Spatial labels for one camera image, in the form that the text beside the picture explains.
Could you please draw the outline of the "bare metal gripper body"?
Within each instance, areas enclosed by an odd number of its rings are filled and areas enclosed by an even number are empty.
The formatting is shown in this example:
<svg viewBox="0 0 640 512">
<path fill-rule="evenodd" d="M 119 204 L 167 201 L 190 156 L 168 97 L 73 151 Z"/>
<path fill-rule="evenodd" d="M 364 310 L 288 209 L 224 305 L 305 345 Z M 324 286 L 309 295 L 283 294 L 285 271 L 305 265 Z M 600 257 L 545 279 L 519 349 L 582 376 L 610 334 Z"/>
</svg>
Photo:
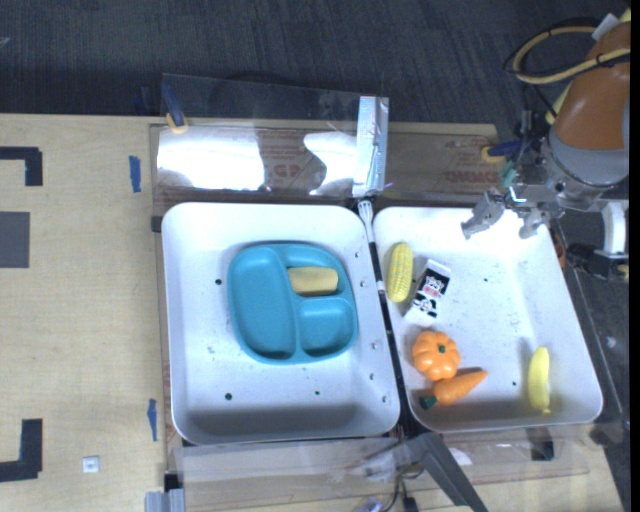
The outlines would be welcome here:
<svg viewBox="0 0 640 512">
<path fill-rule="evenodd" d="M 613 187 L 580 180 L 550 163 L 510 165 L 504 170 L 505 205 L 523 219 L 560 218 L 567 209 L 591 211 Z"/>
</svg>

